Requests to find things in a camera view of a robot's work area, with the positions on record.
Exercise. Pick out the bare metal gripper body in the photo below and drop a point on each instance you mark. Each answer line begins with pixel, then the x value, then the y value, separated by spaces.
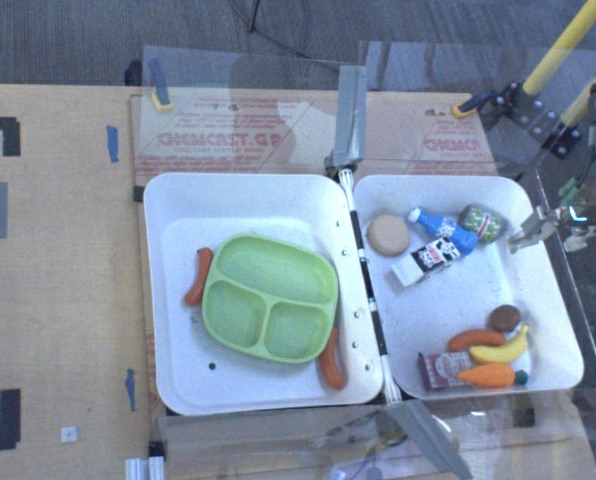
pixel 580 238

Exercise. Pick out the dull metal gripper finger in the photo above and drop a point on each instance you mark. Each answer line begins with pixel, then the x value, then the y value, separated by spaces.
pixel 535 230

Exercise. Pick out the green can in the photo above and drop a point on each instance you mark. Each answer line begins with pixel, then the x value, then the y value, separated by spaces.
pixel 482 223

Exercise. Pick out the blue bottle white cap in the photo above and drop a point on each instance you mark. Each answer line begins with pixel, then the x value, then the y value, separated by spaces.
pixel 450 232

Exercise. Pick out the brown round doughnut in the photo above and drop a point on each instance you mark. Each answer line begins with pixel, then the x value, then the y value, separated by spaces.
pixel 504 318

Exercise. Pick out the white cow print milk carton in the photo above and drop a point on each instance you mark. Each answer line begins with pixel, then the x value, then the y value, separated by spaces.
pixel 428 260

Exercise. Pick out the white plastic tray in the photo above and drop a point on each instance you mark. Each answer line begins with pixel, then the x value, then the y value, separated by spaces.
pixel 258 198
pixel 448 308

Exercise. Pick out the orange sausage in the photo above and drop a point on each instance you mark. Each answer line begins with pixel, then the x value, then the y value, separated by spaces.
pixel 201 275
pixel 475 339
pixel 332 368

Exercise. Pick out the yellow banana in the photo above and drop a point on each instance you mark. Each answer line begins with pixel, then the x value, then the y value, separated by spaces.
pixel 498 353

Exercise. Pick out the tan round biscuit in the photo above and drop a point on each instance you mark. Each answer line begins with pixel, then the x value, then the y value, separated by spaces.
pixel 388 235

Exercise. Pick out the orange carrot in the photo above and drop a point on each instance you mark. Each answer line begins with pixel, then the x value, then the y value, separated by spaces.
pixel 488 375

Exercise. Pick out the red carton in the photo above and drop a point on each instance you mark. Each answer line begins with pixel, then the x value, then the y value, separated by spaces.
pixel 438 370

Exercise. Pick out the brown cardboard board red print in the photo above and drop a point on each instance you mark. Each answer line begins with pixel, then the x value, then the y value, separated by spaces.
pixel 388 133

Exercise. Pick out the green divided plate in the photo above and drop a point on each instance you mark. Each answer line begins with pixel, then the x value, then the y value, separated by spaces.
pixel 268 268

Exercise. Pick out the small white square tile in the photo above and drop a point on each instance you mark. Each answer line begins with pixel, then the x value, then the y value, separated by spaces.
pixel 69 434

